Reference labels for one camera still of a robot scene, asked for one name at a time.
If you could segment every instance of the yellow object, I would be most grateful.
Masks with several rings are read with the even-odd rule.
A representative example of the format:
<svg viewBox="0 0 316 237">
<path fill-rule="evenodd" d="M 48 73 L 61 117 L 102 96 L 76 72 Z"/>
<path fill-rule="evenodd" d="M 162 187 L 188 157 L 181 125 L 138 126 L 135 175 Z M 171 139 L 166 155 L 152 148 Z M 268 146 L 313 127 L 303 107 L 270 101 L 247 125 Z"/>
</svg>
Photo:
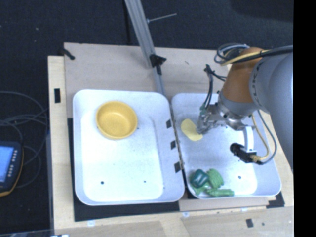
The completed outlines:
<svg viewBox="0 0 316 237">
<path fill-rule="evenodd" d="M 182 121 L 181 130 L 192 141 L 198 141 L 203 138 L 202 134 L 198 134 L 196 125 L 189 118 Z"/>
<path fill-rule="evenodd" d="M 137 115 L 126 103 L 110 101 L 101 105 L 96 113 L 100 132 L 110 139 L 123 139 L 137 128 Z"/>
</svg>

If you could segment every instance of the white tray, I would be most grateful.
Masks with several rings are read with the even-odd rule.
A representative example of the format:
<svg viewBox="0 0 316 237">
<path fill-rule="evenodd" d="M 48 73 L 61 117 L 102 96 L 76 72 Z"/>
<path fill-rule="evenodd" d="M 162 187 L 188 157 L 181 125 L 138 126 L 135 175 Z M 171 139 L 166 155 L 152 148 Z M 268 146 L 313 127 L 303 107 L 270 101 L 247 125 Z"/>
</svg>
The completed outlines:
<svg viewBox="0 0 316 237">
<path fill-rule="evenodd" d="M 206 94 L 183 93 L 172 99 L 175 128 L 186 179 L 189 180 L 189 177 L 197 169 L 207 171 L 210 168 L 215 168 L 220 172 L 225 182 L 221 189 L 232 189 L 235 192 L 235 197 L 277 195 L 281 190 L 281 180 L 273 160 L 264 165 L 245 163 L 230 151 L 230 145 L 234 142 L 244 145 L 242 131 L 237 132 L 227 126 L 218 127 L 209 130 L 201 140 L 196 142 L 191 141 L 182 132 L 181 123 L 184 119 L 191 119 L 197 124 L 199 108 L 205 98 Z M 213 94 L 211 104 L 217 102 L 217 98 L 218 95 Z M 255 117 L 259 130 L 265 135 L 259 116 L 255 115 Z M 243 122 L 252 125 L 250 118 L 246 118 Z M 255 131 L 254 147 L 258 155 L 266 154 L 266 148 Z M 196 196 L 190 185 L 188 188 Z M 196 197 L 214 199 L 206 193 L 201 193 Z"/>
<path fill-rule="evenodd" d="M 138 127 L 121 140 L 105 138 L 97 108 L 118 100 L 130 105 Z M 88 205 L 172 202 L 184 193 L 170 105 L 154 92 L 81 90 L 73 99 L 75 190 Z"/>
</svg>

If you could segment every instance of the blue screen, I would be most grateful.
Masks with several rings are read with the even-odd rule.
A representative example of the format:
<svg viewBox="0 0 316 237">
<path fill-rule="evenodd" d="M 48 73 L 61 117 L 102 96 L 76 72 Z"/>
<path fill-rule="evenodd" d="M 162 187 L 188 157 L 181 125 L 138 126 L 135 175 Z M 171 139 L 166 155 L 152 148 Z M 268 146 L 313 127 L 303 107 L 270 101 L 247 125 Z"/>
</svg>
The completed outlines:
<svg viewBox="0 0 316 237">
<path fill-rule="evenodd" d="M 14 148 L 0 146 L 0 182 L 4 182 Z"/>
</svg>

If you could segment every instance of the bowl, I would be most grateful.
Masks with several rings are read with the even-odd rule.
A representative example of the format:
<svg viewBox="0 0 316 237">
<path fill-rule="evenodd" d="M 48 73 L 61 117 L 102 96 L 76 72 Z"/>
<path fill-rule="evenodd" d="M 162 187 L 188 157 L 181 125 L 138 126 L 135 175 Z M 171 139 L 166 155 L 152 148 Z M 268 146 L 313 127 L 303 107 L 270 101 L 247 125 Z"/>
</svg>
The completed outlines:
<svg viewBox="0 0 316 237">
<path fill-rule="evenodd" d="M 102 104 L 96 112 L 99 131 L 109 139 L 123 139 L 137 128 L 137 115 L 126 103 L 110 101 Z"/>
</svg>

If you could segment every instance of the metal pole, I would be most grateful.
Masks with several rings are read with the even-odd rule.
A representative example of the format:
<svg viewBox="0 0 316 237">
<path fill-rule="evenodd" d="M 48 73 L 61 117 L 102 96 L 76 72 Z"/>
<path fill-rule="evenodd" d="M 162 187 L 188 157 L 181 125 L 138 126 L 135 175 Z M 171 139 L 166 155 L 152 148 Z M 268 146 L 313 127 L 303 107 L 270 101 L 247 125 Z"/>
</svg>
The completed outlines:
<svg viewBox="0 0 316 237">
<path fill-rule="evenodd" d="M 148 23 L 145 17 L 143 6 L 140 0 L 124 0 L 130 19 L 132 21 L 139 45 L 142 49 L 143 55 L 147 61 L 148 67 L 152 68 L 150 60 L 151 55 L 155 55 L 155 47 L 152 36 L 150 34 Z M 156 88 L 159 93 L 164 95 L 164 88 L 161 75 L 156 69 L 153 69 Z"/>
</svg>

